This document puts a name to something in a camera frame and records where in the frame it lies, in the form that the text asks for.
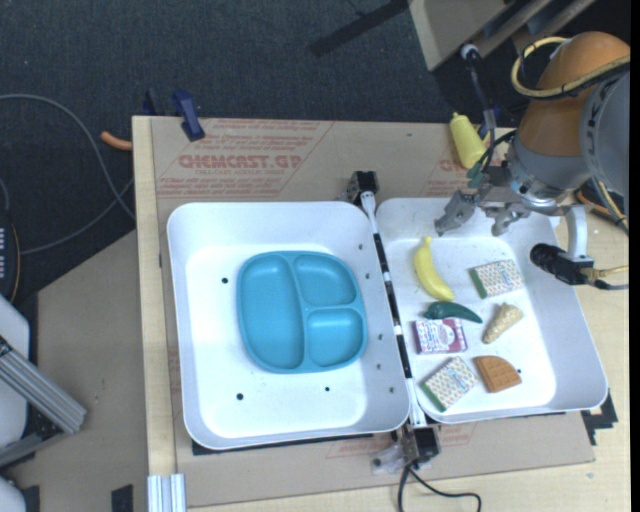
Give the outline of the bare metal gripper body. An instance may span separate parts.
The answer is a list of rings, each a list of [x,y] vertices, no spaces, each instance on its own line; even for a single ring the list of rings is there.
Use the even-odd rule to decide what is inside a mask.
[[[475,190],[476,204],[488,215],[555,215],[560,190],[527,174],[517,166],[490,166],[474,175],[468,187]]]

